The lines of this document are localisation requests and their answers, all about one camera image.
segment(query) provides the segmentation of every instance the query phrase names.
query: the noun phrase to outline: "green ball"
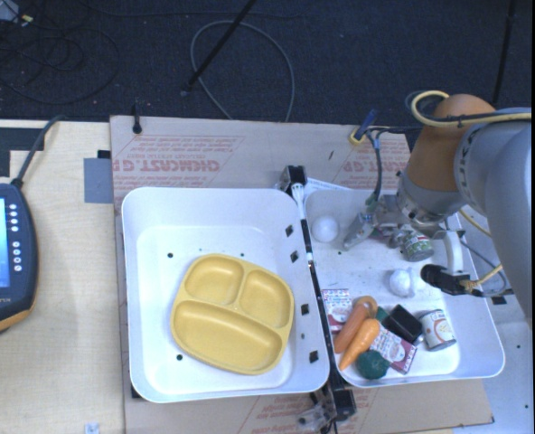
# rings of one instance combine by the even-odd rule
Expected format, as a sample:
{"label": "green ball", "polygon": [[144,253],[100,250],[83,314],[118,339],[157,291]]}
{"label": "green ball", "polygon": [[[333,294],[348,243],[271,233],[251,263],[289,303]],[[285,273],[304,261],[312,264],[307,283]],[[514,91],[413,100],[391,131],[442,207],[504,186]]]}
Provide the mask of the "green ball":
{"label": "green ball", "polygon": [[378,380],[385,376],[390,368],[390,362],[380,352],[370,350],[358,355],[356,368],[367,380]]}
{"label": "green ball", "polygon": [[384,310],[382,307],[378,307],[378,310],[376,311],[376,319],[382,323],[382,320],[388,316],[388,312]]}

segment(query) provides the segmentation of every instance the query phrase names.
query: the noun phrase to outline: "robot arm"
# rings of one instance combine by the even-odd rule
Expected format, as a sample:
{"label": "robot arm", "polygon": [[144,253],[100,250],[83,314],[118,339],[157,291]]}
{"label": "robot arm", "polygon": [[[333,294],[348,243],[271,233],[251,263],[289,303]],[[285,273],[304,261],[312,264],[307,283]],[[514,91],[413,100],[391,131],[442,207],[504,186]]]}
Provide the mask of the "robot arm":
{"label": "robot arm", "polygon": [[[479,115],[480,123],[461,127],[463,117]],[[477,97],[454,95],[439,103],[434,117],[454,117],[458,126],[423,127],[400,176],[397,205],[415,230],[433,239],[444,237],[440,223],[466,204],[485,216],[504,272],[531,320],[530,108],[495,111]],[[431,279],[438,274],[425,269]]]}

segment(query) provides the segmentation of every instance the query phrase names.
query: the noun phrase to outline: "white egg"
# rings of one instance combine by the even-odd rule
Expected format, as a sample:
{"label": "white egg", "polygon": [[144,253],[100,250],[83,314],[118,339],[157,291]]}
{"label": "white egg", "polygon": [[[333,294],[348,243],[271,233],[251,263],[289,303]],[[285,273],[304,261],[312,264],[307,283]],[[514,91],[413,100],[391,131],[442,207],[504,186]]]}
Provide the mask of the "white egg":
{"label": "white egg", "polygon": [[330,215],[322,215],[312,223],[312,235],[316,241],[334,241],[339,232],[340,226],[338,222]]}

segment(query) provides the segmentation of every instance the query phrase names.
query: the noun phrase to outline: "cardboard sheet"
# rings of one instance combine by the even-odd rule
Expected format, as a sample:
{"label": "cardboard sheet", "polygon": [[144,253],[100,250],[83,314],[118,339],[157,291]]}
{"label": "cardboard sheet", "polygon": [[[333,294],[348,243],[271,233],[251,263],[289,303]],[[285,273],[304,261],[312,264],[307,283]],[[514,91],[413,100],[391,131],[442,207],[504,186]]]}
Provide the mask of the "cardboard sheet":
{"label": "cardboard sheet", "polygon": [[[301,432],[297,415],[313,403],[308,394],[234,397],[215,401],[153,404],[132,397],[128,377],[125,260],[120,206],[139,186],[273,187],[287,165],[303,165],[308,177],[350,188],[376,184],[376,157],[369,142],[353,146],[355,126],[282,124],[211,119],[110,120],[116,212],[117,268],[127,433]],[[409,157],[403,136],[381,141],[385,189]],[[353,389],[358,411],[338,424],[341,434],[412,432],[493,420],[480,380]]]}
{"label": "cardboard sheet", "polygon": [[[0,128],[45,121],[0,120]],[[125,428],[113,206],[85,203],[84,160],[109,148],[108,123],[58,122],[23,193],[39,241],[33,312],[0,335],[0,432],[80,434]],[[10,152],[8,184],[28,151]]]}

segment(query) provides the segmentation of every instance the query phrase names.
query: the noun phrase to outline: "white ball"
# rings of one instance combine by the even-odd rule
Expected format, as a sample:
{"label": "white ball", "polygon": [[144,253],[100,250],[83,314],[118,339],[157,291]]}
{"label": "white ball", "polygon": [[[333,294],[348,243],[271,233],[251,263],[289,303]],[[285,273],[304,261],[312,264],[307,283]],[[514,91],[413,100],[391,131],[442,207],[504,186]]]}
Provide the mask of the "white ball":
{"label": "white ball", "polygon": [[414,296],[414,289],[412,288],[412,278],[408,271],[403,269],[396,269],[390,275],[390,290],[400,297]]}
{"label": "white ball", "polygon": [[330,215],[322,215],[312,223],[312,235],[316,241],[334,241],[339,232],[340,226],[338,225],[338,222]]}

